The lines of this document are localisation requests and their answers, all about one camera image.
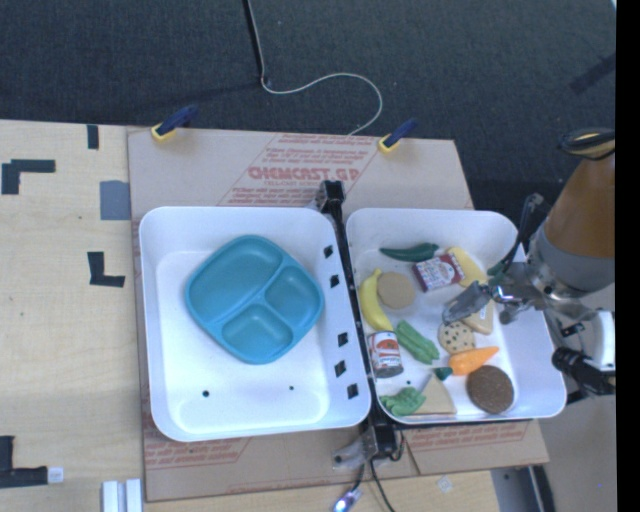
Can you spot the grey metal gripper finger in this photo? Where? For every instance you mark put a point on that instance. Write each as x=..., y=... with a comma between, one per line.
x=472, y=291
x=457, y=311

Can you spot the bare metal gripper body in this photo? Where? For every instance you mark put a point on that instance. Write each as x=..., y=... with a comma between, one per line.
x=522, y=285

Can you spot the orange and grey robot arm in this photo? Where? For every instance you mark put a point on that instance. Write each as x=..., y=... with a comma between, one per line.
x=582, y=215

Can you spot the pale yellow cheese wedge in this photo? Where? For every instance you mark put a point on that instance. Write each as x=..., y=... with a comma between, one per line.
x=482, y=320

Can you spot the chocolate chip cookie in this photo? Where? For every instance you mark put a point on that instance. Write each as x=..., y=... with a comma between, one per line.
x=456, y=338

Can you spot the yellow corn cob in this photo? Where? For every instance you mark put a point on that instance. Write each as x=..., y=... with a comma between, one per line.
x=470, y=262

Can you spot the red and white packet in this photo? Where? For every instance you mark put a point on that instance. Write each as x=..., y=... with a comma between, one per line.
x=437, y=272

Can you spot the orange carrot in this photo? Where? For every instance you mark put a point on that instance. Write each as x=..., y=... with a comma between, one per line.
x=472, y=359

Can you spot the green beans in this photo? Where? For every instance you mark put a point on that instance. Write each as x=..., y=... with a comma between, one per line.
x=417, y=342

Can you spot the tan round biscuit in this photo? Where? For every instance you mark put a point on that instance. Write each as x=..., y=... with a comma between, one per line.
x=396, y=291

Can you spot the white plastic tray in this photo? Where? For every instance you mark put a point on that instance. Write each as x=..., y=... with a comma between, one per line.
x=170, y=320
x=530, y=360

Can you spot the green chili pepper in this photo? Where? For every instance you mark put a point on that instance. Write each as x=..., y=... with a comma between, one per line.
x=407, y=251

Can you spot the red and white can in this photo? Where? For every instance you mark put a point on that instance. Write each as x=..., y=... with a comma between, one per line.
x=386, y=355

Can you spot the brown round patty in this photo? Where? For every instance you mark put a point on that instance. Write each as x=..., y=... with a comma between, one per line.
x=490, y=389

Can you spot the yellow banana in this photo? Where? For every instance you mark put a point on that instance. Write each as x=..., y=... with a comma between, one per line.
x=371, y=305

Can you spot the tan sandwich wedge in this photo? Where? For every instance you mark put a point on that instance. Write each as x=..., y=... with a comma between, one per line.
x=439, y=400

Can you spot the green lettuce leaf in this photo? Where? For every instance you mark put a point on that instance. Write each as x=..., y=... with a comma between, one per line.
x=402, y=401

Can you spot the thin black rod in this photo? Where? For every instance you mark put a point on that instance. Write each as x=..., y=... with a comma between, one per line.
x=350, y=280

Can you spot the blue divided plate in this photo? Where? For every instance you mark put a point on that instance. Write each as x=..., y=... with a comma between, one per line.
x=235, y=285

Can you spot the brown cardboard board red print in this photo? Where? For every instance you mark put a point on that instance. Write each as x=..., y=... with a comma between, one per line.
x=200, y=165

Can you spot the black cylinder on white bracket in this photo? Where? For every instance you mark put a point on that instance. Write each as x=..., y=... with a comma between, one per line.
x=585, y=367

